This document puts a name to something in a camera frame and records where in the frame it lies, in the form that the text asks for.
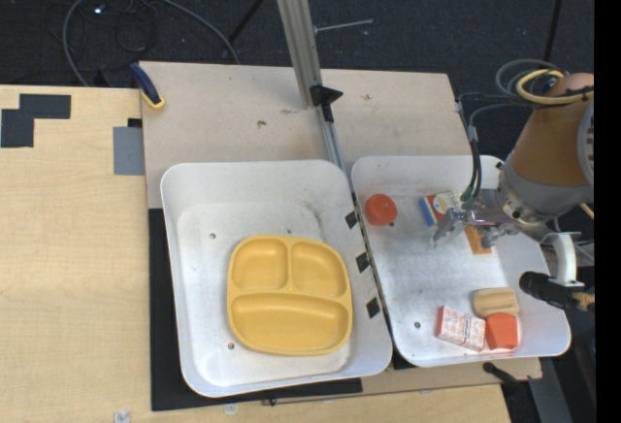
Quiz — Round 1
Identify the yellow divided plate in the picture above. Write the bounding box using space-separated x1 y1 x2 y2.
225 234 354 357

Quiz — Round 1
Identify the orange block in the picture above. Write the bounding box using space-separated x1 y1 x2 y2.
464 223 493 256

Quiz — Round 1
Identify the black cylinder on white bracket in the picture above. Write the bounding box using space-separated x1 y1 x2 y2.
518 231 596 313

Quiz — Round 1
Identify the orange cube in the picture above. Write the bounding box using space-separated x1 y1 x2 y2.
484 311 521 351

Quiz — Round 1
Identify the red and white carton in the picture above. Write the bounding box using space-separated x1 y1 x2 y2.
434 305 488 353

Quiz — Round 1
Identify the blue and white carton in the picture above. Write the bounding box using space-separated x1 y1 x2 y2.
417 190 463 228

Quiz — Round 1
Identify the pale flat board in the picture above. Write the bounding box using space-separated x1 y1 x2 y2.
139 60 543 394

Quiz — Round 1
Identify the tan bread roll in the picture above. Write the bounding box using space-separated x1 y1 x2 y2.
469 286 522 319

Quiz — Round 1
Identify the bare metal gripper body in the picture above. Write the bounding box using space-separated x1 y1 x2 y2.
464 198 557 243

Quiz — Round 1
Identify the white plastic tray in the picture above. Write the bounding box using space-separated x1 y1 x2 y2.
159 159 394 399
350 154 572 369

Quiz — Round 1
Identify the red tomato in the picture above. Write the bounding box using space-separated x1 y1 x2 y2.
364 193 400 228

